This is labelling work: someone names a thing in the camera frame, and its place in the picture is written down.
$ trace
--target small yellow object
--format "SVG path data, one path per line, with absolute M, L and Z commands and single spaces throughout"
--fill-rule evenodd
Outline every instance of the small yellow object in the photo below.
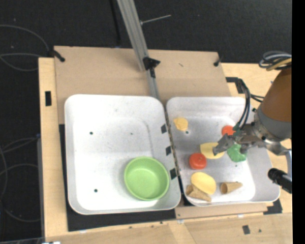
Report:
M 176 128 L 181 131 L 185 131 L 189 126 L 189 122 L 184 117 L 175 118 L 174 123 Z
M 222 157 L 225 152 L 220 152 L 220 153 L 214 155 L 214 152 L 212 152 L 212 148 L 217 145 L 218 145 L 218 143 L 214 143 L 214 142 L 201 144 L 200 151 L 208 159 L 218 159 L 218 158 Z
M 217 188 L 215 179 L 203 172 L 192 174 L 191 184 L 207 194 L 214 194 Z

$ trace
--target black floor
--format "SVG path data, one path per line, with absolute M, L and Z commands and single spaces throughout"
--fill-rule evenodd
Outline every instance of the black floor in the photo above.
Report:
M 117 4 L 121 47 L 130 42 Z M 149 49 L 217 51 L 224 62 L 257 63 L 270 50 L 291 53 L 292 0 L 135 0 Z M 109 0 L 0 0 L 0 25 L 27 28 L 49 45 L 117 46 Z M 27 52 L 46 56 L 44 44 L 23 30 L 0 27 L 0 54 Z M 37 67 L 31 56 L 4 57 L 21 69 Z M 40 135 L 37 71 L 18 71 L 0 60 L 0 145 L 7 167 L 37 164 Z M 0 155 L 0 173 L 4 170 Z M 34 166 L 23 165 L 0 175 L 0 198 L 6 215 L 4 240 L 40 237 L 39 180 Z

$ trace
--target metal pole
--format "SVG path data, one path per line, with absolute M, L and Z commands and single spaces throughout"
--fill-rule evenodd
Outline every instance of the metal pole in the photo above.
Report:
M 149 54 L 134 0 L 117 0 L 117 3 L 125 22 L 132 47 L 135 51 L 139 68 L 142 71 L 146 71 L 150 94 L 159 100 L 156 78 L 155 75 L 152 75 L 154 71 L 151 71 L 151 67 L 148 71 L 143 61 L 144 59 L 149 58 Z

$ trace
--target green bowl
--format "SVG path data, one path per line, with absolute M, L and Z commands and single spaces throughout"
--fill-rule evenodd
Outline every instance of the green bowl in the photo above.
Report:
M 164 165 L 152 157 L 131 160 L 124 172 L 128 191 L 136 198 L 153 201 L 162 198 L 169 188 L 169 175 Z

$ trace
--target black clamp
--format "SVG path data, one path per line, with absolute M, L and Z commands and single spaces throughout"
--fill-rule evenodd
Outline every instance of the black clamp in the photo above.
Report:
M 242 79 L 239 79 L 237 77 L 226 77 L 227 82 L 234 82 L 236 85 L 236 89 L 239 94 L 244 94 L 244 90 L 242 89 L 242 86 L 246 87 L 245 83 Z
M 146 70 L 150 71 L 150 76 L 152 78 L 156 78 L 155 67 L 157 67 L 157 65 L 159 63 L 161 63 L 161 62 L 159 60 L 156 60 L 156 59 L 152 59 L 152 58 L 149 58 L 149 57 L 143 58 L 144 67 L 145 67 Z

